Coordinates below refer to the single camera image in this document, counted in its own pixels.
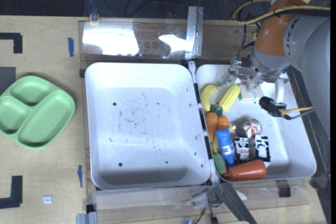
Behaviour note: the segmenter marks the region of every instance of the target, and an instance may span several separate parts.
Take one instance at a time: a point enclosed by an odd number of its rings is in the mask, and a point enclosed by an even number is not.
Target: black corner marker
[[[9,198],[0,198],[0,209],[20,207],[22,204],[22,176],[12,176]]]
[[[20,33],[0,33],[0,39],[2,40],[13,40],[13,53],[21,54],[22,49],[22,35]]]

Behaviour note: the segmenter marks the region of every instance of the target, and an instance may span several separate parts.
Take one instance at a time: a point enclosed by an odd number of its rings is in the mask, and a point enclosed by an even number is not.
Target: table surface
[[[0,135],[0,198],[10,196],[11,177],[23,176],[23,202],[20,207],[0,209],[0,223],[76,223],[76,214],[86,211],[85,128],[82,102],[82,78],[79,77],[79,22],[83,17],[0,16],[0,29],[21,33],[23,53],[13,53],[12,40],[0,40],[0,66],[16,67],[16,79],[34,74],[67,91],[75,100],[75,113],[61,135],[43,150],[28,150]],[[204,21],[213,30],[230,23]],[[68,50],[68,38],[74,41],[74,56]],[[77,175],[83,167],[83,186]],[[304,185],[308,203],[251,210],[258,223],[326,223],[316,191]],[[52,204],[43,196],[52,195]],[[219,222],[239,222],[231,212],[216,215]],[[145,223],[180,223],[176,220],[152,220]],[[204,217],[199,223],[210,223]]]

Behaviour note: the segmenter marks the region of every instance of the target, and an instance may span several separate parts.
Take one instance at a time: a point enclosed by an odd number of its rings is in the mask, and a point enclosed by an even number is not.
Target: orange carrot
[[[223,115],[223,109],[222,108],[217,109],[217,113],[218,113],[218,120],[216,130],[221,128],[229,128],[230,127],[229,120],[227,119],[226,116]]]
[[[205,116],[206,128],[208,130],[208,136],[210,142],[214,139],[215,131],[217,128],[218,114],[215,112],[213,107],[210,108],[210,111]]]

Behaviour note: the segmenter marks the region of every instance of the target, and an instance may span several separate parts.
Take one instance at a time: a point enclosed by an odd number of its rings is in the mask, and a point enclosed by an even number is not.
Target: transparent acrylic sheet
[[[276,182],[234,184],[234,189],[249,210],[306,205],[311,187],[306,180],[290,180],[290,197],[280,198]],[[228,213],[230,210],[212,191],[211,186],[139,188],[91,192],[99,223],[127,223],[184,217],[194,221],[206,208],[205,215]]]
[[[181,60],[202,51],[203,8],[142,0],[86,0],[82,61]]]

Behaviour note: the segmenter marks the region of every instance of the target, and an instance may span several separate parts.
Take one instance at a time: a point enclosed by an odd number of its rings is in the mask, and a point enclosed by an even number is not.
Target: yellow banana
[[[214,84],[208,84],[204,87],[203,91],[201,92],[201,103],[203,110],[206,112],[210,111],[210,98],[212,94],[217,90],[217,86]]]
[[[233,84],[224,94],[219,102],[219,106],[226,111],[230,108],[233,102],[237,99],[240,94],[240,87],[237,84]]]

